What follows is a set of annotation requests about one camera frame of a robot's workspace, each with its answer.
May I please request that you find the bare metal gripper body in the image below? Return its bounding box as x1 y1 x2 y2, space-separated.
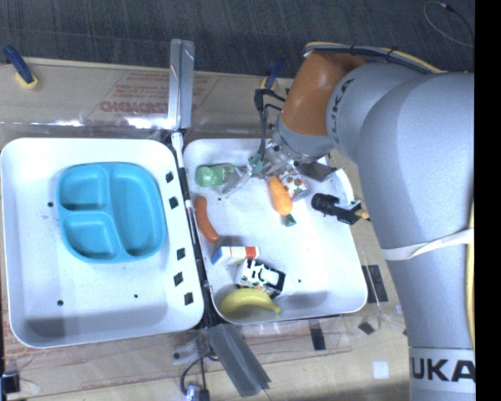
250 140 306 180

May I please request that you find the white carton with red fruit print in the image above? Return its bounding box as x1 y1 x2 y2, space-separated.
277 168 311 202

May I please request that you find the green bottle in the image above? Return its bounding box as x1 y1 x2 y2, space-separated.
195 163 237 188

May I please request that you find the orange carrot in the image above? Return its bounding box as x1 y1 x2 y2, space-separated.
267 175 298 228

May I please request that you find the orange sausage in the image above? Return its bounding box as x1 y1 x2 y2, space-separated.
193 195 220 243

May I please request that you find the white orange and blue carton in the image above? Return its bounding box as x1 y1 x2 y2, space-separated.
210 245 261 266

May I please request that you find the white plastic tray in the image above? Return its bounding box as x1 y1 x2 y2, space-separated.
0 136 205 349
182 138 369 326

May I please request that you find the black and white carton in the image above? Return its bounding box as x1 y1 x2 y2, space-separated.
234 258 287 300

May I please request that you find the yellow banana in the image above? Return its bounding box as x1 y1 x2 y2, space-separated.
219 287 282 316

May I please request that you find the blue divided plate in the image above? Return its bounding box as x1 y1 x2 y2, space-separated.
56 161 169 264

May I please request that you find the brown cardboard board red print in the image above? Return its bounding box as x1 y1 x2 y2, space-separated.
0 56 411 401

